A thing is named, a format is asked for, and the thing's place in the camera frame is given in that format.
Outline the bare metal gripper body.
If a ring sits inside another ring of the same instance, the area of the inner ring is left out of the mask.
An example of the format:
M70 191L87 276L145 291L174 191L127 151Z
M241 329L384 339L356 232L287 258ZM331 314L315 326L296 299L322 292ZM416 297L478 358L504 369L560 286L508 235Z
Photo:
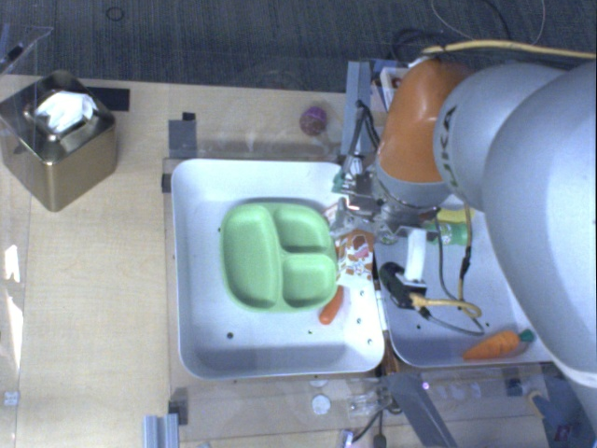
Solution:
M418 208L401 201L374 199L360 194L342 195L331 219L331 236L340 238L352 231L372 233L377 242L394 244L406 228L421 228L435 218L439 208Z

